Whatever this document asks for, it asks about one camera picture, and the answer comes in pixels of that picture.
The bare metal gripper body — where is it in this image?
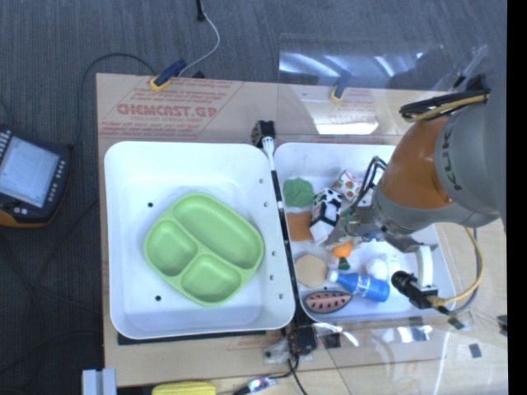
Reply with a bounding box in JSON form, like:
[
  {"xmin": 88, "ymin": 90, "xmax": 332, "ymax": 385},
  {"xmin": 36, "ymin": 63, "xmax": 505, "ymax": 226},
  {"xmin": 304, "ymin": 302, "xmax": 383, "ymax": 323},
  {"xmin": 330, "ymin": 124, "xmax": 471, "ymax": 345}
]
[{"xmin": 343, "ymin": 205, "xmax": 384, "ymax": 243}]

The orange carrot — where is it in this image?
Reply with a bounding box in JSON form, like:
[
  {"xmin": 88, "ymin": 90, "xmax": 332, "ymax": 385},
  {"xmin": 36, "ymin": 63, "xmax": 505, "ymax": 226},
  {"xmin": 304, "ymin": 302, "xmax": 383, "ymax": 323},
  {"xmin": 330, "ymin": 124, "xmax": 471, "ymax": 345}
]
[{"xmin": 332, "ymin": 240, "xmax": 355, "ymax": 272}]

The black and white carton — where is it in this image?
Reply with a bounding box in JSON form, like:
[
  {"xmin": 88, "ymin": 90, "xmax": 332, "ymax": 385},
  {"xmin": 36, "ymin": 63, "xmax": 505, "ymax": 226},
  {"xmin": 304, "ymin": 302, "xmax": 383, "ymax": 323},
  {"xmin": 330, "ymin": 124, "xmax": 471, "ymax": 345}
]
[{"xmin": 308, "ymin": 187, "xmax": 344, "ymax": 246}]

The white carton with orange print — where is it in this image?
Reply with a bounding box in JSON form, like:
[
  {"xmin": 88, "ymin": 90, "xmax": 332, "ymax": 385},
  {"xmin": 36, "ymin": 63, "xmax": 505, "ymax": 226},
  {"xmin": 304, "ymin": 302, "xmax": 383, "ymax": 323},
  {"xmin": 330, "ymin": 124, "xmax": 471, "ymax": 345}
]
[{"xmin": 330, "ymin": 169, "xmax": 364, "ymax": 202}]

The orange bread slice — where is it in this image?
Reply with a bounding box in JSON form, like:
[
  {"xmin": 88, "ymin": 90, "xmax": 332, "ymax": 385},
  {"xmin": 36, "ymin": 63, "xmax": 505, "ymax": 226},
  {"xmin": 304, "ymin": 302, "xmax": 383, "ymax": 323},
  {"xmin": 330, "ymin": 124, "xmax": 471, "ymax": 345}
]
[{"xmin": 285, "ymin": 211, "xmax": 314, "ymax": 244}]

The tan round biscuit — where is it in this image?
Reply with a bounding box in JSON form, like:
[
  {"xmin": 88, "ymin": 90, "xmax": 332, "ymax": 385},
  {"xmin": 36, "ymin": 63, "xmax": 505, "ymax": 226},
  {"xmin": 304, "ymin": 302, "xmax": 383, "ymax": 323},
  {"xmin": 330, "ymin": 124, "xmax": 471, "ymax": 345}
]
[{"xmin": 293, "ymin": 253, "xmax": 329, "ymax": 289}]

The white round lump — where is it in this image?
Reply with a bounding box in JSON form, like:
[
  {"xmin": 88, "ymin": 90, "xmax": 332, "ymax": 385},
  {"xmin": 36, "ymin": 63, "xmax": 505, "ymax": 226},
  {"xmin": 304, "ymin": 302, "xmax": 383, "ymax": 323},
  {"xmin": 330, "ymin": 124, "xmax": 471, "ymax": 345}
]
[{"xmin": 365, "ymin": 253, "xmax": 390, "ymax": 281}]

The blue bottle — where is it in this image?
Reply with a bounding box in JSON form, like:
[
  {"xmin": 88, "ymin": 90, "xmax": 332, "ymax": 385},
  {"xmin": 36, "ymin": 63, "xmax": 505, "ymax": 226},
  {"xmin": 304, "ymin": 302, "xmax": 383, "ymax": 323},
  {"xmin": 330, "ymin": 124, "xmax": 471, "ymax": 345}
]
[{"xmin": 326, "ymin": 269, "xmax": 391, "ymax": 304}]

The thin black and white rod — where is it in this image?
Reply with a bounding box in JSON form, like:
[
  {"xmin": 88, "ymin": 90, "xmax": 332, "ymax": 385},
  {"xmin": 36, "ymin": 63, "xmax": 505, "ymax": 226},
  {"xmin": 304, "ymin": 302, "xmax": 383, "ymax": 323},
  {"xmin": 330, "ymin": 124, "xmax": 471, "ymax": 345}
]
[{"xmin": 261, "ymin": 136, "xmax": 315, "ymax": 325}]

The green broccoli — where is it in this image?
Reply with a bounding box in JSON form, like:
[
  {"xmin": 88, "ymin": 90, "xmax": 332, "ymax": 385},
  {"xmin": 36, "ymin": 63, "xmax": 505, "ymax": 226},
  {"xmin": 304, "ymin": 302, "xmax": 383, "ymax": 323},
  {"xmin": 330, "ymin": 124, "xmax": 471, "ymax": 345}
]
[{"xmin": 282, "ymin": 177, "xmax": 316, "ymax": 208}]

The watermelon slice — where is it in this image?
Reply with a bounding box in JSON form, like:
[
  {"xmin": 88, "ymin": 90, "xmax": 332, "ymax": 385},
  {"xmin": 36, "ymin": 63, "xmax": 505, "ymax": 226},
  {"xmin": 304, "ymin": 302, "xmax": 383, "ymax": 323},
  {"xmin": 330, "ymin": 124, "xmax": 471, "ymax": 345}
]
[{"xmin": 303, "ymin": 290, "xmax": 354, "ymax": 315}]

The white plastic tray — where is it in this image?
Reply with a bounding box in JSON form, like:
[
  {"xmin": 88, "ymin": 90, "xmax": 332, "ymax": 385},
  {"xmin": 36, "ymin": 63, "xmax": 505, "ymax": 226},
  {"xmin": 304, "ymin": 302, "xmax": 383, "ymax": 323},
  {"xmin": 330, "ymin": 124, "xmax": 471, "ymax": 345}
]
[
  {"xmin": 103, "ymin": 140, "xmax": 297, "ymax": 341},
  {"xmin": 273, "ymin": 142, "xmax": 458, "ymax": 325}
]

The green divided plate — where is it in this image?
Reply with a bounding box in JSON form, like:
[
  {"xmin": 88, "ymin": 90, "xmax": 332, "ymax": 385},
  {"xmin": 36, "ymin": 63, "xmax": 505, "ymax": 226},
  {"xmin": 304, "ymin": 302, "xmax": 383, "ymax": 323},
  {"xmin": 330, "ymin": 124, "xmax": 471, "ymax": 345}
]
[{"xmin": 142, "ymin": 191, "xmax": 266, "ymax": 308}]

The brown cardboard board, red print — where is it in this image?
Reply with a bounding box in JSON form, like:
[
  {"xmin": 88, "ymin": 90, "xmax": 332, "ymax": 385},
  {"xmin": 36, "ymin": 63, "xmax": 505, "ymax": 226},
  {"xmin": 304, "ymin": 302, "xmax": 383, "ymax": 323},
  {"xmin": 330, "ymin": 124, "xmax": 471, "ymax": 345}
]
[{"xmin": 95, "ymin": 72, "xmax": 508, "ymax": 388}]

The yellow corn cob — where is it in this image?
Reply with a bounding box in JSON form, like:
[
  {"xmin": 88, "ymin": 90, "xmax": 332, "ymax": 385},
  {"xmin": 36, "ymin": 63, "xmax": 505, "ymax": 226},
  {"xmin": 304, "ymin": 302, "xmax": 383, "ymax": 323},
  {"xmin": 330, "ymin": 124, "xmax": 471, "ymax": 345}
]
[{"xmin": 151, "ymin": 380, "xmax": 217, "ymax": 395}]

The black cylinder on white bracket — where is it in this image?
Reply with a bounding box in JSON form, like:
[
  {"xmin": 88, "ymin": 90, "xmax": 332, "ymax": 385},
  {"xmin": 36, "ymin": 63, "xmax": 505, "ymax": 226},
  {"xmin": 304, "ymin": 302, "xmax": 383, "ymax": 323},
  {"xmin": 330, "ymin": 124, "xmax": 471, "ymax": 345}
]
[{"xmin": 390, "ymin": 244, "xmax": 441, "ymax": 310}]

